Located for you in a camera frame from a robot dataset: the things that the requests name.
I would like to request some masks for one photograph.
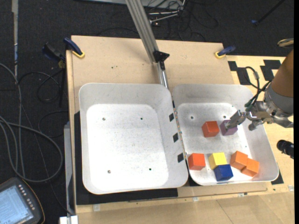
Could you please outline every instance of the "orange cube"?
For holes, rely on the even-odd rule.
[[[242,170],[247,165],[248,155],[240,151],[236,151],[230,158],[230,166]]]
[[[217,121],[207,121],[201,128],[206,138],[214,137],[220,131]]]
[[[250,177],[253,177],[258,173],[258,169],[260,167],[260,162],[250,159],[247,159],[247,165],[241,170],[241,173],[246,174]]]
[[[190,170],[201,170],[206,166],[205,155],[193,153],[188,157]]]

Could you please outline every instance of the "table surface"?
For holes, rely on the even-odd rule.
[[[150,63],[140,39],[91,36],[72,36],[71,39],[86,54],[83,59],[72,55],[70,51],[67,51],[66,54],[71,145],[74,160],[74,114],[79,111],[78,91],[80,87],[86,83],[156,84],[158,83],[158,76],[157,69]],[[262,86],[266,83],[261,71],[261,66],[265,65],[264,60],[283,62],[285,58],[226,56],[223,59],[217,59],[214,54],[223,49],[221,43],[157,40],[157,44],[160,51],[170,54],[170,57],[165,61],[170,92],[178,84],[240,84],[237,71],[231,71],[229,68],[229,61],[235,62],[238,68],[253,67],[259,73]],[[253,74],[248,71],[248,75],[254,83]],[[256,93],[254,87],[248,86],[248,88]],[[139,215],[135,217],[135,214],[132,214],[130,218],[128,217],[127,223],[155,221],[155,218],[161,216],[165,218],[169,212],[171,212],[173,218],[172,223],[179,223],[183,217],[185,220],[191,218],[190,220],[194,221],[195,219],[192,219],[190,214],[197,213],[204,203],[204,209],[207,209],[207,211],[213,210],[214,213],[220,208],[221,212],[225,212],[227,217],[232,218],[228,214],[229,209],[225,209],[227,205],[229,206],[230,200],[234,202],[235,208],[238,208],[241,205],[238,202],[243,202],[238,197],[243,196],[244,193],[246,198],[257,198],[255,202],[265,204],[263,206],[264,214],[279,211],[280,215],[284,215],[283,210],[285,208],[289,213],[294,212],[294,192],[292,191],[294,187],[294,160],[288,155],[282,154],[276,148],[277,142],[281,139],[293,142],[293,129],[285,129],[276,124],[265,124],[264,128],[278,163],[283,183],[280,181],[279,184],[272,185],[271,182],[253,182],[198,187],[190,187],[187,183],[178,188],[177,198],[104,203],[97,207],[100,207],[100,212],[93,211],[94,205],[76,205],[75,209],[80,223],[88,223],[93,218],[97,219],[99,217],[105,219],[105,221],[102,220],[103,223],[113,223],[124,214],[127,217],[129,212],[135,213],[137,207],[138,211],[144,214],[141,215],[142,217]],[[276,199],[280,200],[280,205],[284,203],[282,209],[278,209],[279,205],[268,205]],[[159,207],[161,206],[163,206],[161,215],[150,215],[148,213],[153,210],[159,213],[161,211]],[[179,215],[175,211],[177,208],[185,210],[185,212],[180,211],[181,214]],[[223,223],[231,223],[228,222],[227,217],[222,219]],[[199,218],[198,221],[202,220],[201,215],[197,215],[196,218]],[[284,218],[281,223],[289,223],[289,221],[292,221],[292,215]]]

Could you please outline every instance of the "cube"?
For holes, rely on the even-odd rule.
[[[247,165],[241,170],[241,173],[253,177],[258,173],[259,167],[260,167],[259,161],[248,158]]]
[[[225,155],[221,153],[213,153],[208,157],[211,169],[215,169],[219,165],[227,164]]]
[[[190,170],[201,170],[206,166],[204,154],[193,153],[188,157],[188,166]]]
[[[238,127],[233,127],[230,129],[226,129],[225,128],[225,124],[228,123],[229,120],[224,120],[221,124],[220,124],[220,129],[221,129],[221,133],[223,136],[227,136],[227,135],[233,135],[234,133],[236,133],[238,131]]]
[[[230,158],[230,166],[242,170],[247,165],[248,155],[240,151],[236,151]]]
[[[203,124],[203,126],[201,127],[204,136],[206,138],[209,137],[214,137],[219,133],[219,127],[217,124],[217,121],[207,121],[206,123]]]
[[[214,173],[218,182],[227,181],[234,176],[232,168],[229,164],[219,165],[214,169]]]

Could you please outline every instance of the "black floor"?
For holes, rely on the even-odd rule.
[[[14,20],[12,0],[0,0],[0,63],[14,73]],[[157,39],[197,42],[221,42],[234,45],[231,55],[286,56],[290,48],[277,42],[294,37],[294,0],[286,0],[258,26],[259,20],[281,0],[190,0],[180,17],[161,21],[153,27]],[[64,53],[63,39],[71,35],[93,35],[137,38],[133,20],[125,5],[73,0],[19,0],[18,17],[18,79],[22,105],[22,124],[40,129],[64,150],[63,127],[68,121],[67,97],[61,107],[57,96],[61,73],[43,84],[47,75],[59,71],[58,64],[45,58],[42,47],[49,42]],[[14,79],[0,67],[0,116],[17,123],[19,99]],[[59,165],[59,153],[47,140],[22,131],[22,147],[27,178],[47,178]],[[4,135],[0,131],[0,183],[15,176],[9,164]],[[15,153],[13,143],[11,152]],[[51,181],[62,205],[65,206],[64,172]],[[30,184],[40,198],[46,223],[55,224],[66,216],[58,204],[49,182]]]

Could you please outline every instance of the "wooden table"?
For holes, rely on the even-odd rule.
[[[71,128],[72,159],[74,153],[74,114],[79,111],[78,91],[86,83],[155,84],[158,83],[156,67],[150,64],[140,39],[108,38],[91,36],[72,36],[71,38],[84,52],[79,59],[67,51],[67,82],[69,95],[69,114]],[[227,56],[215,58],[214,54],[223,49],[221,43],[157,41],[159,49],[169,53],[166,60],[166,73],[170,92],[178,84],[239,84],[236,72],[229,69],[228,61],[235,61],[238,67],[251,66],[259,69],[263,60],[284,60],[284,57]],[[215,186],[191,187],[188,183],[178,188],[178,197],[151,201],[104,203],[98,205],[76,205],[79,223],[199,223],[207,218],[210,223],[232,223],[234,210],[244,207],[250,209],[248,218],[257,214],[259,220],[271,216],[271,223],[292,223],[294,220],[294,160],[281,154],[276,148],[280,139],[293,142],[293,129],[284,129],[276,124],[265,125],[265,129],[277,159],[284,183],[272,185],[271,182],[239,183]],[[251,202],[260,205],[249,205]],[[291,215],[280,218],[271,215],[284,210]]]

